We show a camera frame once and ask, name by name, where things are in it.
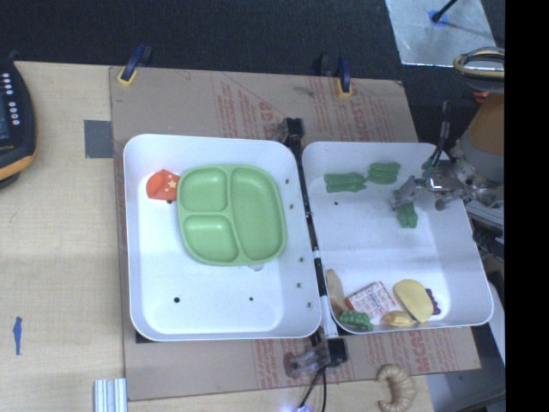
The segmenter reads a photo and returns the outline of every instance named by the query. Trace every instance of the table surface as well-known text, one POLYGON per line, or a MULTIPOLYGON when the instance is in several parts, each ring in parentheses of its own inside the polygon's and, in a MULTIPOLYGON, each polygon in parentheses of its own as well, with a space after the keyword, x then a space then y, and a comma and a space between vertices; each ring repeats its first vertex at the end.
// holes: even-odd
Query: table surface
MULTIPOLYGON (((88 412, 96 379, 124 377, 113 164, 84 151, 84 121, 111 120, 109 67, 16 66, 39 120, 39 152, 0 191, 0 410, 88 412)), ((425 376, 413 379, 418 395, 409 411, 433 410, 425 376)), ((292 411, 306 391, 129 402, 128 410, 292 411)), ((329 384, 326 410, 376 411, 382 399, 390 400, 389 386, 375 380, 329 384)), ((319 385, 307 403, 320 410, 322 400, 319 385)))

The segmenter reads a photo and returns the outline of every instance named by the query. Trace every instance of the cardboard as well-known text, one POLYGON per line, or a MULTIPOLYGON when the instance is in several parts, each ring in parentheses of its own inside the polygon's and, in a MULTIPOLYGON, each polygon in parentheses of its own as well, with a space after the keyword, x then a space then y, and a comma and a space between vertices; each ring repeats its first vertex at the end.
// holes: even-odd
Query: cardboard
MULTIPOLYGON (((340 97, 337 81, 321 76, 139 68, 128 87, 110 69, 113 158, 122 283, 124 361, 130 401, 308 385, 284 369, 311 340, 150 342, 136 334, 129 309, 122 153, 142 133, 271 139, 283 118, 302 118, 303 144, 315 141, 417 142, 399 82, 354 79, 340 97)), ((348 361, 328 383, 374 379, 388 362, 412 375, 477 369, 470 328, 346 336, 348 361)))

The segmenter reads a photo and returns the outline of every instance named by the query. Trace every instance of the black device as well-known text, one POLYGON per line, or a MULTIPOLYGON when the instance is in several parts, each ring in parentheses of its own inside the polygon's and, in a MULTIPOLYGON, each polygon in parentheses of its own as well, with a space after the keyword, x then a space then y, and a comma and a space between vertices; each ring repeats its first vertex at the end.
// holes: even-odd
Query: black device
POLYGON ((38 125, 13 58, 0 59, 0 189, 17 180, 38 150, 38 125))

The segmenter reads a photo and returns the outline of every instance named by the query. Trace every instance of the white tray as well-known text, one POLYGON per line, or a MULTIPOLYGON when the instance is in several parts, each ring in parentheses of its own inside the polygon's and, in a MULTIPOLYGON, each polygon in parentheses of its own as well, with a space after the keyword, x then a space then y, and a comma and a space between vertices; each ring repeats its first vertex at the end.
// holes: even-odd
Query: white tray
MULTIPOLYGON (((434 148, 382 142, 314 142, 305 148, 303 167, 323 267, 340 277, 345 295, 381 281, 397 300, 392 287, 402 279, 430 288, 442 312, 414 329, 484 324, 493 301, 463 202, 437 211, 434 195, 423 191, 414 202, 416 228, 401 227, 390 207, 392 190, 411 175, 420 178, 434 148), (325 173, 367 175, 371 163, 392 161, 401 164, 392 185, 366 182, 362 191, 326 192, 325 173)), ((380 318, 372 323, 374 332, 399 330, 380 318)))
POLYGON ((320 324, 317 276, 292 152, 273 141, 145 134, 124 148, 130 314, 154 341, 304 337, 320 324), (199 264, 184 248, 175 203, 150 199, 148 178, 166 169, 252 165, 275 181, 287 241, 276 259, 199 264))

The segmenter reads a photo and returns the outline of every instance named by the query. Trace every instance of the green divided plate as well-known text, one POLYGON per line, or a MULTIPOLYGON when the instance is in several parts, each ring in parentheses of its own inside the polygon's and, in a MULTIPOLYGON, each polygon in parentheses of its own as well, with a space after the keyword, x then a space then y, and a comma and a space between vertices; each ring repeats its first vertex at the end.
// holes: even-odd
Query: green divided plate
POLYGON ((206 165, 184 172, 178 219, 187 251, 205 264, 267 263, 286 244, 278 188, 257 167, 206 165))

